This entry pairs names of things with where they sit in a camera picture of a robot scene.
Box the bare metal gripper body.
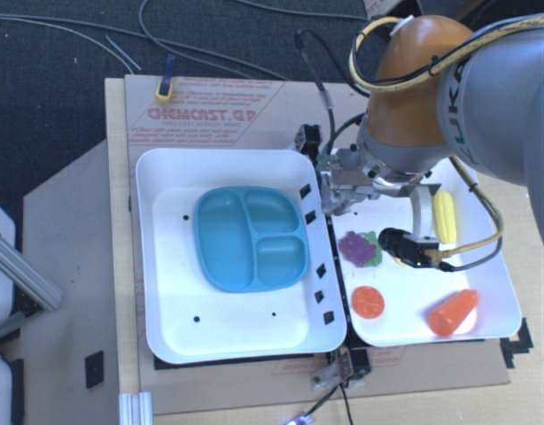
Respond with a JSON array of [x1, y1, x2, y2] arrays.
[[325, 144, 432, 202]]

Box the purple grapes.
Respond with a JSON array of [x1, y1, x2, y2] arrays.
[[338, 230, 377, 268]]

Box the yellow corn cob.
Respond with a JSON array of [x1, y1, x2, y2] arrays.
[[431, 189, 458, 244]]

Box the orange round slice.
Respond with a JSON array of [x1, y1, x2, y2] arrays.
[[351, 285, 385, 320]]

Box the blue divided plate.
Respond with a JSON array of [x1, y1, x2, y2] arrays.
[[193, 186, 310, 294]]

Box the white plastic tray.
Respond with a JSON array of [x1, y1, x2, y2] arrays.
[[134, 147, 348, 365], [327, 166, 523, 349]]

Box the orange carrot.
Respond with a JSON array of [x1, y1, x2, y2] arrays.
[[427, 288, 479, 338]]

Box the brown cardboard board red print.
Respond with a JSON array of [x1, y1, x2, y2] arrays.
[[123, 73, 511, 415]]

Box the black cylinder on white bracket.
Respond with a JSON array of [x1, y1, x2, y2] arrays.
[[377, 182, 442, 269]]

